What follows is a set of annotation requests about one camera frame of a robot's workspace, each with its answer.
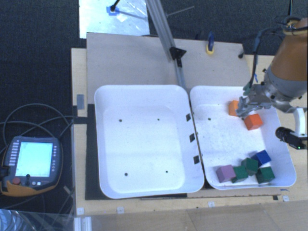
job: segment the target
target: white tray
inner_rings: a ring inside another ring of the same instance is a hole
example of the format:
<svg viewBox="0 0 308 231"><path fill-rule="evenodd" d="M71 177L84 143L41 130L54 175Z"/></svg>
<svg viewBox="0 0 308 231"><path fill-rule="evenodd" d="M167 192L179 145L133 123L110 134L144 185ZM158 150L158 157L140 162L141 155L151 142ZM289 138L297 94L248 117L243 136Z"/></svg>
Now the white tray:
<svg viewBox="0 0 308 231"><path fill-rule="evenodd" d="M242 87L197 86L191 90L190 98L198 132L200 150L205 166L205 176L209 184L220 190L253 187L287 187L296 181L296 172L286 143L281 142L275 131L280 126L275 108L259 110L263 125L248 131L244 122L228 114L228 104L239 100ZM275 179L258 184L255 176L242 182L220 183L216 170L223 165L240 166L246 157L266 149L272 161Z"/></svg>
<svg viewBox="0 0 308 231"><path fill-rule="evenodd" d="M99 179L110 198L192 193L204 174L186 91L174 85L95 92Z"/></svg>

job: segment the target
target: green cube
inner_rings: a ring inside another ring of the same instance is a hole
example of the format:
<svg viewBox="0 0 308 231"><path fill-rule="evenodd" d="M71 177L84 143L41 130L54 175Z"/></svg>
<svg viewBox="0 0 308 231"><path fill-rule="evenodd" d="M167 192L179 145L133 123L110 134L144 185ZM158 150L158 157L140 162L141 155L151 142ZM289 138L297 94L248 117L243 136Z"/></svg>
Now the green cube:
<svg viewBox="0 0 308 231"><path fill-rule="evenodd" d="M251 158L246 158L242 161L242 166L246 168L247 174L252 176L257 173L258 171L258 161Z"/></svg>
<svg viewBox="0 0 308 231"><path fill-rule="evenodd" d="M236 176L232 179L232 183L241 182L248 178L248 174L244 166L233 167L233 169Z"/></svg>
<svg viewBox="0 0 308 231"><path fill-rule="evenodd" d="M259 184L270 182L271 180L275 179L273 170L271 167L261 167L259 168L258 172L256 173L257 181Z"/></svg>

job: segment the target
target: block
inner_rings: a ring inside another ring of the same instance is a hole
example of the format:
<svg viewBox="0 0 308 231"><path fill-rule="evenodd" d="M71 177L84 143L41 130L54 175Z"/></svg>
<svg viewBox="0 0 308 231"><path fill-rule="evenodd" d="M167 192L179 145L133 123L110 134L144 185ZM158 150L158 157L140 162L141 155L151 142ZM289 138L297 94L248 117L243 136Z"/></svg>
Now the block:
<svg viewBox="0 0 308 231"><path fill-rule="evenodd" d="M254 130L262 126L263 122L259 114L249 115L245 118L244 123L248 130Z"/></svg>
<svg viewBox="0 0 308 231"><path fill-rule="evenodd" d="M221 166L216 170L216 174L220 183L230 181L235 177L232 165Z"/></svg>
<svg viewBox="0 0 308 231"><path fill-rule="evenodd" d="M233 167L235 172L235 178L231 181L232 183L238 183L248 178L247 171L244 166Z"/></svg>
<svg viewBox="0 0 308 231"><path fill-rule="evenodd" d="M271 167L261 167L258 169L256 173L256 178L259 184L270 182L271 180L275 179L275 175Z"/></svg>
<svg viewBox="0 0 308 231"><path fill-rule="evenodd" d="M257 173L258 171L258 161L251 158L246 158L241 163L242 166L245 167L246 172L249 176L252 176Z"/></svg>
<svg viewBox="0 0 308 231"><path fill-rule="evenodd" d="M258 167L261 167L263 164L271 161L271 158L266 152L266 150L256 153L254 156L251 157L251 159L255 159L258 161Z"/></svg>
<svg viewBox="0 0 308 231"><path fill-rule="evenodd" d="M238 101L233 100L232 102L230 102L229 104L229 115L230 116L237 116L235 110L237 110L238 108Z"/></svg>

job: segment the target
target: orange cube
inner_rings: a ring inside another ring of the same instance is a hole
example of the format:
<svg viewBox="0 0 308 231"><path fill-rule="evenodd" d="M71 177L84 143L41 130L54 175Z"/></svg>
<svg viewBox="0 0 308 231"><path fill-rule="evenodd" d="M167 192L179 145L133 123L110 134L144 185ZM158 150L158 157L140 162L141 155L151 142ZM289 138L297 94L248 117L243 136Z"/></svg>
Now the orange cube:
<svg viewBox="0 0 308 231"><path fill-rule="evenodd" d="M244 120L244 123L248 130L257 129L263 124L259 114L253 114L253 115L247 116Z"/></svg>
<svg viewBox="0 0 308 231"><path fill-rule="evenodd" d="M229 115L230 116L237 116L235 110L238 109L238 101L233 100L230 104L229 104Z"/></svg>

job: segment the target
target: emergency stop button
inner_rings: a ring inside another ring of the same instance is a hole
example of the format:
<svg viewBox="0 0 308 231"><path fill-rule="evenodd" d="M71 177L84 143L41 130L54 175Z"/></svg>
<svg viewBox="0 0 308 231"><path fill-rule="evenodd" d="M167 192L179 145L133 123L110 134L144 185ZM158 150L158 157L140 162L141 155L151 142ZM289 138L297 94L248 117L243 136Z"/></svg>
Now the emergency stop button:
<svg viewBox="0 0 308 231"><path fill-rule="evenodd" d="M13 180L12 180L12 183L14 185L20 185L20 178L19 177L15 177Z"/></svg>

